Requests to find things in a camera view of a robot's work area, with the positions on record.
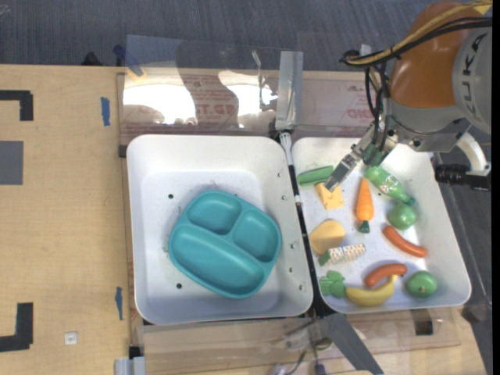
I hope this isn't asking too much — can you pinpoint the yellow bread piece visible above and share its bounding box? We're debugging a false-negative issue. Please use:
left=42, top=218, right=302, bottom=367
left=309, top=219, right=347, bottom=256

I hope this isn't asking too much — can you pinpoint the orange carrot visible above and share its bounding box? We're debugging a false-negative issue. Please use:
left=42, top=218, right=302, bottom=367
left=355, top=177, right=375, bottom=234

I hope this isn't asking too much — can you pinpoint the yellow banana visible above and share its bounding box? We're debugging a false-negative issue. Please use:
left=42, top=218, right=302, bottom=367
left=345, top=274, right=399, bottom=308

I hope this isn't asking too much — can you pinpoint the yellow cheese wedge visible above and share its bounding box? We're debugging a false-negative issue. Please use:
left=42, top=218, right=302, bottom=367
left=315, top=181, right=345, bottom=212

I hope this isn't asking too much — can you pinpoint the green pepper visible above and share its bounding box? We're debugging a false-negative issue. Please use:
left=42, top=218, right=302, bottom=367
left=387, top=202, right=418, bottom=231

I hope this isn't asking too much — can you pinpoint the green apple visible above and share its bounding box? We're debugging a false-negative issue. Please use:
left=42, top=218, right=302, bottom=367
left=406, top=270, right=439, bottom=299

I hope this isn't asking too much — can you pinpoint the orange sausage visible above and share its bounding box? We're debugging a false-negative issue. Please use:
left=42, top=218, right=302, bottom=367
left=364, top=262, right=409, bottom=288
left=382, top=225, right=429, bottom=259

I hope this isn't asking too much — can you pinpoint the green broccoli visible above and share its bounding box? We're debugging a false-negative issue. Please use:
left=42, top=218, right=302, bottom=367
left=319, top=270, right=348, bottom=299

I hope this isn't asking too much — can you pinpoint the black cylinder on white bracket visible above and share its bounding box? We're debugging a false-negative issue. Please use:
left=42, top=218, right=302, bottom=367
left=434, top=131, right=492, bottom=191

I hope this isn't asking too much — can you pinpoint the white corn cob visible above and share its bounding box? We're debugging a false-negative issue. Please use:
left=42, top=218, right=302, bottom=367
left=317, top=243, right=367, bottom=267

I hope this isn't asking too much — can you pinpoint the green cucumber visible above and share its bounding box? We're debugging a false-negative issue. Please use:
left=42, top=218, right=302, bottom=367
left=296, top=165, right=335, bottom=187

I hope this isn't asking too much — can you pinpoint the white plastic tray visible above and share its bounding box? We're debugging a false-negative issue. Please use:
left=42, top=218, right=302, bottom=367
left=125, top=133, right=315, bottom=326
left=291, top=136, right=473, bottom=315

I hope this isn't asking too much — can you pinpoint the teal divided plate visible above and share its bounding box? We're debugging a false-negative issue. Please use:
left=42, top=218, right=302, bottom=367
left=167, top=189, right=283, bottom=300

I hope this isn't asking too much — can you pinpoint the green bottle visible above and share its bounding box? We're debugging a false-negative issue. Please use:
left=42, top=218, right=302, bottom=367
left=364, top=165, right=416, bottom=207

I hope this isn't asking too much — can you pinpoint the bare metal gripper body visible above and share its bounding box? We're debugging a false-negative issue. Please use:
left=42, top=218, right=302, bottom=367
left=350, top=119, right=473, bottom=164

